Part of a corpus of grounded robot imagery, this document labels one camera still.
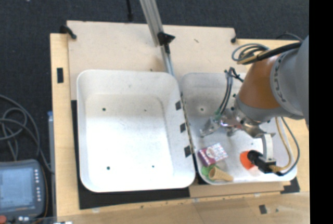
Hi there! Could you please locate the orange round object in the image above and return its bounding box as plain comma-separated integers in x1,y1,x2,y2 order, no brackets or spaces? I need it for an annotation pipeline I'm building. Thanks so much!
239,150,261,176

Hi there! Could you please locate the pale wood board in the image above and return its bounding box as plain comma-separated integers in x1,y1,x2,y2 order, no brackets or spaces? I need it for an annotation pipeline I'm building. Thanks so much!
66,20,291,198

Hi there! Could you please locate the white plastic tray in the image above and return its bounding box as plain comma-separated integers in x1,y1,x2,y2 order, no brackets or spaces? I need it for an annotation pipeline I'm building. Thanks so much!
179,72,298,186
76,69,197,193

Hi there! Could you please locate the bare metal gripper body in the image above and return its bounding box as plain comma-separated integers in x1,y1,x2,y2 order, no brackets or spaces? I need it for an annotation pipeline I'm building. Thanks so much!
218,108,276,139

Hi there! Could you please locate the tan ice cream cone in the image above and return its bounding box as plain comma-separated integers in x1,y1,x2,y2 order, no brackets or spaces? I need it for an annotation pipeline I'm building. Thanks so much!
208,167,234,183

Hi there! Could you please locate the green round toy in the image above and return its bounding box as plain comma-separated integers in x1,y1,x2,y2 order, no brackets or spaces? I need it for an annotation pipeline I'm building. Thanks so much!
200,164,221,180

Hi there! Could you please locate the purple and pink carton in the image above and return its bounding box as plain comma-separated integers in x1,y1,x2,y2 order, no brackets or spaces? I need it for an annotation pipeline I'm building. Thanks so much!
197,142,229,167

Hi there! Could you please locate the black cylinder on white bracket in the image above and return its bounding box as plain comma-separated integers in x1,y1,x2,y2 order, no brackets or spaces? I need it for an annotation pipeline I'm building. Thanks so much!
247,134,277,174

